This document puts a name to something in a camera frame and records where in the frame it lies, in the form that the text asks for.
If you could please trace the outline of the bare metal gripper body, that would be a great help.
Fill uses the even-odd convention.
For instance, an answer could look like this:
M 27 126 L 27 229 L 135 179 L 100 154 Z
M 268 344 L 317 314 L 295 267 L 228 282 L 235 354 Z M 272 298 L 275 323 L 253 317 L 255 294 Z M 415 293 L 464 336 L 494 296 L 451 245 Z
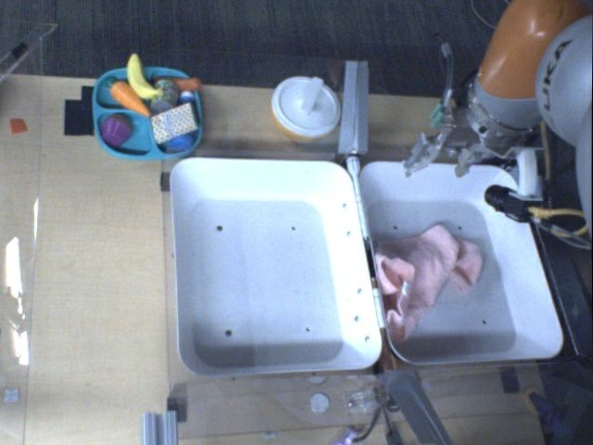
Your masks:
M 525 144 L 533 128 L 510 127 L 478 108 L 447 108 L 440 132 L 439 144 L 447 152 L 469 150 L 486 158 L 508 158 L 514 148 Z

